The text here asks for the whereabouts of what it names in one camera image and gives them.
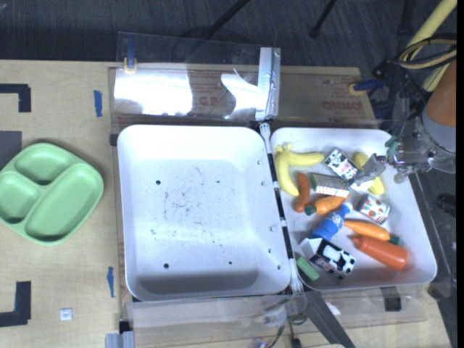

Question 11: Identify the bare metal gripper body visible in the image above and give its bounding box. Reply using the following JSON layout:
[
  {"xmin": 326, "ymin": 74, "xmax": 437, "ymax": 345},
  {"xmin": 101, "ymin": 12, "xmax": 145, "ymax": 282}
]
[{"xmin": 386, "ymin": 116, "xmax": 457, "ymax": 176}]

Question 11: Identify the yellow corn cob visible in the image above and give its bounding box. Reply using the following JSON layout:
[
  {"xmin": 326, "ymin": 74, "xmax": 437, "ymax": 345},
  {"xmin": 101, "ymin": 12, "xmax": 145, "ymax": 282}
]
[{"xmin": 352, "ymin": 152, "xmax": 386, "ymax": 196}]

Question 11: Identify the panda print carton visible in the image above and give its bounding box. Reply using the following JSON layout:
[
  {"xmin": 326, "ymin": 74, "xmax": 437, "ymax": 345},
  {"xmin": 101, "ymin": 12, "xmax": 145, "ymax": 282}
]
[{"xmin": 323, "ymin": 148, "xmax": 360, "ymax": 182}]

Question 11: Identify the white can red print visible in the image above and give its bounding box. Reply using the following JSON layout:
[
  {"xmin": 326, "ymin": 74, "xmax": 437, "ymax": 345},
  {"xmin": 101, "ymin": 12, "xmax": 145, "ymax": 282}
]
[{"xmin": 356, "ymin": 193, "xmax": 392, "ymax": 225}]

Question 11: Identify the green and grey packet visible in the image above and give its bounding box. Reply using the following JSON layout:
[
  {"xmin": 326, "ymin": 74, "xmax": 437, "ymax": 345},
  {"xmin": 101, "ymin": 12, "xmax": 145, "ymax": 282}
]
[{"xmin": 308, "ymin": 173, "xmax": 351, "ymax": 199}]

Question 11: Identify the orange carrot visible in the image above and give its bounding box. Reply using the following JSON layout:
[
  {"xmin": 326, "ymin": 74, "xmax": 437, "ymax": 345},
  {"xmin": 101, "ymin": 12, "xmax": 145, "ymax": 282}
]
[
  {"xmin": 304, "ymin": 195, "xmax": 349, "ymax": 217},
  {"xmin": 343, "ymin": 219, "xmax": 401, "ymax": 247}
]

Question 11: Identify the white plastic tray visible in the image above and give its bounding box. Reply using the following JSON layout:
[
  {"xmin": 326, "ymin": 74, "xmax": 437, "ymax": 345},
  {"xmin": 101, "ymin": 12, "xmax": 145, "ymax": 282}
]
[
  {"xmin": 116, "ymin": 124, "xmax": 292, "ymax": 302},
  {"xmin": 270, "ymin": 127, "xmax": 438, "ymax": 292}
]

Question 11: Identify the blue bottle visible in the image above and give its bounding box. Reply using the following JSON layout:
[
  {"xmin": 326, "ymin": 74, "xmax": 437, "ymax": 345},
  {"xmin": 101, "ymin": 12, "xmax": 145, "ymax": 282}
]
[{"xmin": 310, "ymin": 202, "xmax": 354, "ymax": 241}]

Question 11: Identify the orange sausage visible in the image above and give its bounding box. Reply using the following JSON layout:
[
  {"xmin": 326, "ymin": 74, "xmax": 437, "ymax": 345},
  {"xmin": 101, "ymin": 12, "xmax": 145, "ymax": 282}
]
[{"xmin": 293, "ymin": 172, "xmax": 312, "ymax": 214}]

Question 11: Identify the orange bottle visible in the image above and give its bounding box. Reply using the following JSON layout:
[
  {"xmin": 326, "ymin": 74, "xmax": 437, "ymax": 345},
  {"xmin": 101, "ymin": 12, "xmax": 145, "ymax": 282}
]
[{"xmin": 352, "ymin": 234, "xmax": 410, "ymax": 272}]

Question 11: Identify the yellow banana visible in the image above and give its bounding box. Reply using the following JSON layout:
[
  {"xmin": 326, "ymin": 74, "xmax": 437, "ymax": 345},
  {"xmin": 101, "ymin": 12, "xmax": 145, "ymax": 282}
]
[{"xmin": 273, "ymin": 143, "xmax": 326, "ymax": 198}]

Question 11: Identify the cow print milk carton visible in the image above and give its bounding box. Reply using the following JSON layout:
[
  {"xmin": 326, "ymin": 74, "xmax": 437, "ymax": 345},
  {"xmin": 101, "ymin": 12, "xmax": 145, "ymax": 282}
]
[{"xmin": 298, "ymin": 236, "xmax": 357, "ymax": 280}]

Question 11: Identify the green block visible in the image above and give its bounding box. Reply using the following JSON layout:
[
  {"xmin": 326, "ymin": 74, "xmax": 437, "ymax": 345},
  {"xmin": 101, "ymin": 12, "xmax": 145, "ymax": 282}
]
[{"xmin": 294, "ymin": 255, "xmax": 321, "ymax": 282}]

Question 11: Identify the green divided plate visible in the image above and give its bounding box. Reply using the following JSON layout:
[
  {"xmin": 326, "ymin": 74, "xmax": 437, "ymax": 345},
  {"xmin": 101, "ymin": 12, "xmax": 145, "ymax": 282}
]
[{"xmin": 0, "ymin": 142, "xmax": 105, "ymax": 247}]

